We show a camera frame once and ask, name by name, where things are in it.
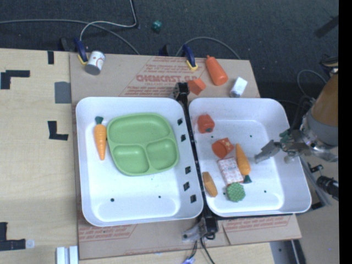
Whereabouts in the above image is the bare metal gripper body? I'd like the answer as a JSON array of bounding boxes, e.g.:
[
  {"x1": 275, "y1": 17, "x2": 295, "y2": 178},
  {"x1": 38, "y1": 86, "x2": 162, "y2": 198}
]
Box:
[{"x1": 280, "y1": 135, "x2": 339, "y2": 163}]

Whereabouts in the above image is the orange carrot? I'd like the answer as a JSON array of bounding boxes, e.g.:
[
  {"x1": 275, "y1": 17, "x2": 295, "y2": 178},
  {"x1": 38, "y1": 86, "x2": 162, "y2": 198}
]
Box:
[
  {"x1": 93, "y1": 116, "x2": 108, "y2": 161},
  {"x1": 235, "y1": 143, "x2": 253, "y2": 184}
]

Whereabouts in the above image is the white plastic tray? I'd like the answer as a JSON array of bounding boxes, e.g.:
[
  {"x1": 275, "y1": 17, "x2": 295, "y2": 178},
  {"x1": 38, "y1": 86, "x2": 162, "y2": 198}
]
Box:
[
  {"x1": 75, "y1": 96, "x2": 205, "y2": 227},
  {"x1": 188, "y1": 97, "x2": 312, "y2": 218}
]

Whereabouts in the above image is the pink and white carton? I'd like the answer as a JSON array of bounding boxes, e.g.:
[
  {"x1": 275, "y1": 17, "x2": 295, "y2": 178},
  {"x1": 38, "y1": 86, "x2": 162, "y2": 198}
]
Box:
[{"x1": 217, "y1": 157, "x2": 245, "y2": 185}]

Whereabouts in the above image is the orange can with star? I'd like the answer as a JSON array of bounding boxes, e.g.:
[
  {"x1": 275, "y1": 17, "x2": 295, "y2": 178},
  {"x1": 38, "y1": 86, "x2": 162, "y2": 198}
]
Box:
[{"x1": 211, "y1": 137, "x2": 235, "y2": 160}]

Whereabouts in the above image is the green dotted round biscuit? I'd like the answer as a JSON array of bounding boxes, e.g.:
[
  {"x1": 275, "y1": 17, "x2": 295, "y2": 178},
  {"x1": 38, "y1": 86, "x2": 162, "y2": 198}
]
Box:
[{"x1": 225, "y1": 182, "x2": 246, "y2": 204}]

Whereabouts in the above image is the orange toy bread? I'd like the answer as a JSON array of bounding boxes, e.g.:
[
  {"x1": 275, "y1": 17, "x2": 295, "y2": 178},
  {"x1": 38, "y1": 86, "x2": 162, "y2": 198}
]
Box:
[{"x1": 202, "y1": 171, "x2": 219, "y2": 198}]

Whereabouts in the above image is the small white bottle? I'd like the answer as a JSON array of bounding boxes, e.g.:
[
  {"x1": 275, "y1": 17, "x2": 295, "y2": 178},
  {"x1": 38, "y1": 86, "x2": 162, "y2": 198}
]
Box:
[{"x1": 229, "y1": 76, "x2": 249, "y2": 98}]

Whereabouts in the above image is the orange toy pepper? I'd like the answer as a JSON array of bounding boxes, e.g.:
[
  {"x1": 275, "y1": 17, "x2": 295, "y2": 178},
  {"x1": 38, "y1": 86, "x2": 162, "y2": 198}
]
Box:
[{"x1": 196, "y1": 114, "x2": 216, "y2": 134}]

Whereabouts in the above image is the thin black rod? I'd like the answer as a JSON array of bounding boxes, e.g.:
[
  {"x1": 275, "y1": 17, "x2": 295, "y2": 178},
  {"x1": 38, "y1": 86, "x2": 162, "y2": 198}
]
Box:
[{"x1": 181, "y1": 99, "x2": 207, "y2": 217}]

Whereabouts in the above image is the orange bottle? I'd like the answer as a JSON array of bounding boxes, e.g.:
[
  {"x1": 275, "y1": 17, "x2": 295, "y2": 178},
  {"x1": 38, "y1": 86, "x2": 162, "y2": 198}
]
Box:
[{"x1": 205, "y1": 54, "x2": 229, "y2": 87}]

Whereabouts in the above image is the orange carton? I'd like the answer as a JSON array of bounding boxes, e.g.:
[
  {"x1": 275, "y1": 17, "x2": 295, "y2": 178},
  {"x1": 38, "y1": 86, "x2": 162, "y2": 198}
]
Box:
[{"x1": 187, "y1": 78, "x2": 207, "y2": 96}]

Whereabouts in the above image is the green divided plate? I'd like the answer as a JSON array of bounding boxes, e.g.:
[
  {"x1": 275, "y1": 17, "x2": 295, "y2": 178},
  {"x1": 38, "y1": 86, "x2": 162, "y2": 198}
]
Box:
[{"x1": 106, "y1": 112, "x2": 180, "y2": 177}]

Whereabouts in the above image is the brown cardboard board red print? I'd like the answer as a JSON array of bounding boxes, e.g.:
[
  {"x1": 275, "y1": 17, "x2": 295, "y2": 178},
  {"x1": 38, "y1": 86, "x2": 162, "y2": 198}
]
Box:
[{"x1": 68, "y1": 52, "x2": 303, "y2": 260}]

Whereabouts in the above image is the white can orange print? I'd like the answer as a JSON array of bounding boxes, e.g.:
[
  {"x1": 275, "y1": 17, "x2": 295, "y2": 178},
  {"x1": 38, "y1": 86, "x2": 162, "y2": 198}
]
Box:
[{"x1": 84, "y1": 50, "x2": 107, "y2": 76}]

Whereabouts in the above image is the black cylinder on white bracket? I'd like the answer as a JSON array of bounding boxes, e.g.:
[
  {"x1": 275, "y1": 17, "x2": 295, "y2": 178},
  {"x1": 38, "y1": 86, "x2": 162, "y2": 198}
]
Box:
[{"x1": 315, "y1": 174, "x2": 339, "y2": 201}]

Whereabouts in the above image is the black block with thin wires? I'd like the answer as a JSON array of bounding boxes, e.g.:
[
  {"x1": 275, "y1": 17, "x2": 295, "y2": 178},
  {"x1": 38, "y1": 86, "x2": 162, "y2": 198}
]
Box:
[
  {"x1": 202, "y1": 216, "x2": 219, "y2": 239},
  {"x1": 172, "y1": 81, "x2": 191, "y2": 102}
]

